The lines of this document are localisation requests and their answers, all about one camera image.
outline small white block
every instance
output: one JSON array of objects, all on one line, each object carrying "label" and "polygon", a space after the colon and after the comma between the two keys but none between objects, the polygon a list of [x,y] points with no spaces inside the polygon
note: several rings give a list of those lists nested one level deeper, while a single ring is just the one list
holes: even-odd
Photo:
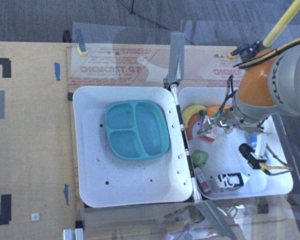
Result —
[{"label": "small white block", "polygon": [[32,222],[38,222],[38,221],[40,221],[40,213],[32,213],[31,214],[31,221]]}]

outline yellow pole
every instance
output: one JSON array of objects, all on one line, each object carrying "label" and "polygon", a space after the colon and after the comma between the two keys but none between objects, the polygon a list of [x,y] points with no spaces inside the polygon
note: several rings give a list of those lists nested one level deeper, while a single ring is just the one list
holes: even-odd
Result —
[{"label": "yellow pole", "polygon": [[278,21],[278,23],[274,26],[271,32],[266,36],[266,38],[262,41],[264,47],[270,47],[273,42],[277,39],[277,37],[281,34],[284,28],[289,24],[289,22],[294,18],[294,16],[300,10],[300,0],[294,0],[290,7],[286,10],[284,15]]}]

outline yellow banana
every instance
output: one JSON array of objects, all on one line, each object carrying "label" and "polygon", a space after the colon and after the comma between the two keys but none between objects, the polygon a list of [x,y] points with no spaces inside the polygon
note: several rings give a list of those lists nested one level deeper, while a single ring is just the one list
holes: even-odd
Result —
[{"label": "yellow banana", "polygon": [[201,104],[193,104],[188,106],[182,113],[182,119],[185,128],[188,128],[188,122],[190,118],[194,115],[200,112],[200,110],[206,110],[206,107]]}]

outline white tray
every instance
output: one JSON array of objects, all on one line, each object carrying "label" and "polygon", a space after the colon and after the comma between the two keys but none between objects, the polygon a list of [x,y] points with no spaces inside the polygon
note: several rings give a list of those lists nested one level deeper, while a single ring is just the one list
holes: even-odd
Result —
[{"label": "white tray", "polygon": [[[113,154],[105,112],[116,102],[147,100],[163,111],[170,137],[160,157],[123,160]],[[94,208],[183,202],[193,192],[174,97],[162,87],[84,86],[73,95],[79,192]]]},{"label": "white tray", "polygon": [[[220,105],[226,95],[226,88],[205,88],[186,87],[178,95],[181,111],[192,104],[202,104],[206,107]],[[267,143],[276,155],[284,162],[287,162],[282,150],[277,130],[270,116],[264,123],[264,131],[272,133],[267,138]],[[236,199],[256,196],[284,195],[293,188],[291,173],[268,176],[259,169],[252,169],[247,160],[240,154],[238,147],[247,143],[247,136],[241,129],[235,129],[232,133],[226,134],[223,129],[218,128],[215,141],[210,142],[199,138],[195,133],[199,129],[198,124],[193,127],[193,139],[189,141],[190,153],[195,150],[202,150],[208,153],[207,163],[201,168],[204,178],[210,188],[211,177],[219,174],[241,173],[248,177],[246,184],[236,190],[215,191],[207,194],[209,199]],[[271,154],[266,164],[281,166]]]}]

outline teal divided dish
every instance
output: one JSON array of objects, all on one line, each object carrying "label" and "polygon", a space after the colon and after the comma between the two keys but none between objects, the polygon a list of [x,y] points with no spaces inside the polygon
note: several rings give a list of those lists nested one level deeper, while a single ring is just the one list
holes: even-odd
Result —
[{"label": "teal divided dish", "polygon": [[113,153],[125,160],[156,158],[170,146],[165,116],[158,105],[147,100],[109,106],[105,131]]}]

